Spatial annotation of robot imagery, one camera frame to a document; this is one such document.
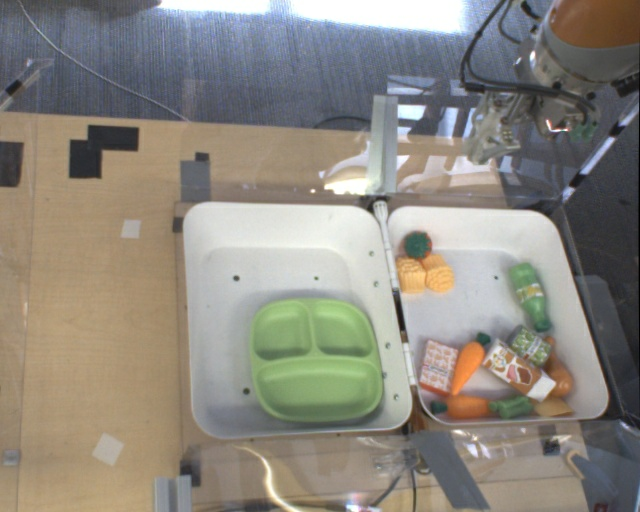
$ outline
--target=white cable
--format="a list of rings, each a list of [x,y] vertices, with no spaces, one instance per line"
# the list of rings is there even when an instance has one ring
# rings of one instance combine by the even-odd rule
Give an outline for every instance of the white cable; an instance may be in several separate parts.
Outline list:
[[[100,80],[104,80],[105,82],[107,82],[109,85],[112,85],[113,87],[115,87],[116,89],[120,89],[124,92],[127,92],[129,94],[132,94],[142,100],[148,101],[149,103],[152,103],[153,105],[155,105],[156,107],[160,107],[161,109],[169,112],[170,114],[173,114],[174,116],[176,116],[179,119],[182,119],[183,121],[189,121],[189,119],[187,119],[185,116],[183,116],[182,114],[180,114],[179,112],[176,112],[175,110],[173,110],[170,107],[167,107],[166,105],[163,105],[162,103],[160,103],[159,101],[154,100],[153,98],[149,98],[148,96],[145,96],[142,93],[136,92],[133,89],[129,89],[128,87],[119,84],[118,82],[115,82],[113,80],[111,80],[110,78],[107,78],[104,75],[101,75],[100,73],[98,73],[97,71],[94,71],[93,69],[91,69],[88,66],[85,66],[82,62],[80,62],[79,60],[75,59],[74,57],[72,57],[71,55],[69,55],[68,53],[66,53],[64,50],[62,50],[61,48],[59,48],[58,46],[56,46],[56,44],[47,37],[47,35],[40,30],[40,28],[38,27],[38,25],[36,24],[36,22],[33,20],[33,18],[29,15],[29,13],[27,12],[27,10],[24,7],[24,4],[22,3],[22,0],[16,0],[16,2],[18,3],[18,5],[20,6],[20,9],[22,10],[22,13],[25,15],[25,17],[27,18],[27,21],[31,24],[31,26],[33,27],[33,29],[40,35],[40,37],[42,37],[42,39],[44,39],[46,41],[46,43],[51,46],[51,48],[53,48],[56,52],[58,52],[60,55],[62,55],[63,57],[69,59],[71,62],[73,62],[76,66],[78,66],[79,68],[85,70],[87,73],[95,76],[96,78],[99,78]]]
[[[389,227],[387,226],[387,220],[389,218],[389,209],[387,208],[387,203],[381,199],[373,203],[373,214],[380,224],[380,232],[382,233],[382,245],[384,246],[384,253],[387,258],[387,267],[389,268],[391,288],[394,291],[399,290],[400,282],[398,281],[396,260],[393,256],[393,248],[391,247],[391,241],[389,238]]]

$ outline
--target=green divided plate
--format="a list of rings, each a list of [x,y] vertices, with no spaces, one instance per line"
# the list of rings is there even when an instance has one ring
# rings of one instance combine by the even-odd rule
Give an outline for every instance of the green divided plate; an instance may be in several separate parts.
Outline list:
[[[369,319],[338,300],[282,300],[260,309],[251,325],[251,372],[260,405],[285,421],[352,420],[382,398]]]

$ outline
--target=white tray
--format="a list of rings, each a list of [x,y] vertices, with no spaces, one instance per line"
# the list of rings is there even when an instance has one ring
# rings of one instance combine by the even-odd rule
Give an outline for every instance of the white tray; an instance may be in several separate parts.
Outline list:
[[[549,219],[530,211],[403,207],[389,218],[396,256],[403,254],[404,237],[416,230],[429,233],[433,252],[445,258],[456,276],[455,288],[446,294],[428,290],[420,295],[402,294],[416,372],[428,338],[461,348],[478,331],[505,339],[516,325],[526,324],[507,270],[528,261],[537,270],[547,294],[558,356],[575,380],[573,391],[565,398],[575,414],[555,420],[593,419],[603,414],[608,403],[604,376],[560,235]],[[481,368],[463,393],[499,398],[514,391]],[[427,411],[436,397],[420,391]],[[447,425],[507,423],[500,419],[451,420],[446,415],[435,419]],[[548,421],[532,416],[509,423]]]
[[[352,206],[203,203],[185,218],[184,246],[192,409],[204,432],[251,438],[390,430],[408,419],[411,394],[372,215]],[[345,300],[367,314],[386,374],[373,413],[351,423],[294,424],[262,410],[251,379],[251,321],[262,306],[293,297]]]

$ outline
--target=orange carrot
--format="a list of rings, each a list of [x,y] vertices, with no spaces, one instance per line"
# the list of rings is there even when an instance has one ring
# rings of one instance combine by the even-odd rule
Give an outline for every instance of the orange carrot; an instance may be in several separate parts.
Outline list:
[[[558,354],[555,350],[556,340],[551,336],[547,336],[544,340],[553,347],[551,355],[549,355],[549,359],[547,359],[544,365],[544,371],[547,372],[549,377],[556,381],[556,387],[553,388],[549,395],[555,397],[566,396],[573,389],[573,377],[564,364],[562,364],[562,361],[558,359]]]
[[[485,357],[484,347],[491,341],[491,338],[479,332],[476,339],[467,343],[458,354],[456,369],[451,380],[451,394],[457,395],[462,391],[462,386],[471,378],[474,372],[482,364]]]
[[[474,418],[484,418],[493,416],[489,409],[487,398],[478,396],[456,395],[448,396],[444,401],[434,400],[431,402],[431,412],[440,414],[446,412],[451,418],[456,420],[471,420]]]

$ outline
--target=toy food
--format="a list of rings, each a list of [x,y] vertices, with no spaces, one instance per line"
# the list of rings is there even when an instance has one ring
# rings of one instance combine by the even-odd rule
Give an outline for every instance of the toy food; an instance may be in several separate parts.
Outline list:
[[[547,336],[545,341],[552,347],[555,347],[556,340],[551,336]],[[568,395],[573,389],[573,377],[565,365],[562,364],[562,361],[558,359],[558,354],[555,350],[551,352],[547,364],[544,365],[544,371],[549,377],[556,381],[556,387],[551,391],[551,396],[561,398]]]
[[[539,416],[548,418],[573,414],[573,409],[562,398],[558,397],[549,397],[540,403],[535,403],[533,404],[533,409]]]
[[[424,231],[415,231],[404,239],[404,252],[409,258],[423,260],[431,254],[431,238]]]
[[[471,420],[494,415],[489,409],[488,399],[469,395],[452,395],[443,401],[434,400],[431,402],[431,412],[433,414],[446,412],[456,420]]]
[[[544,366],[551,355],[551,345],[522,325],[509,335],[507,345],[534,366]]]
[[[400,290],[405,293],[420,293],[424,291],[426,271],[417,260],[412,258],[398,258],[396,270],[400,281]]]
[[[431,254],[421,260],[422,266],[427,271],[425,284],[434,292],[446,292],[453,288],[455,277],[453,270],[439,254]]]
[[[547,299],[534,268],[529,263],[521,263],[509,269],[509,277],[522,309],[533,320],[533,328],[538,332],[551,329],[551,321],[545,311]]]
[[[546,373],[529,365],[500,340],[491,344],[482,366],[523,395],[538,402],[547,398],[556,385]]]
[[[482,364],[484,359],[485,345],[491,343],[491,338],[483,332],[479,332],[474,341],[467,343],[458,354],[458,362],[453,372],[451,381],[451,394],[457,395],[462,387],[471,378],[475,371]]]
[[[439,395],[448,395],[457,358],[457,349],[427,340],[420,370],[420,387]]]
[[[518,416],[528,416],[533,411],[533,404],[526,396],[514,396],[504,400],[489,402],[489,409],[497,412],[503,420]]]

